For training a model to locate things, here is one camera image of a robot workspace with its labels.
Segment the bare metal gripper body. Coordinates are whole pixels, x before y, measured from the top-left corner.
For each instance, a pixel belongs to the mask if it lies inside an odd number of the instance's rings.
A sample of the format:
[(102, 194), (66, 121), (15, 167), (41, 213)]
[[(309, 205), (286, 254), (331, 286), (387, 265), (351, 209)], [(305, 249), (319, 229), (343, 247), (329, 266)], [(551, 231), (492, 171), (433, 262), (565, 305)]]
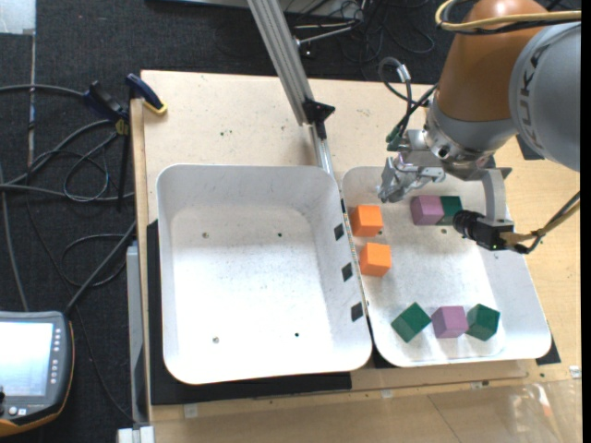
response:
[(449, 140), (432, 137), (426, 130), (405, 133), (393, 161), (397, 182), (442, 182), (447, 175), (464, 181), (479, 180), (497, 165), (490, 152), (464, 150)]

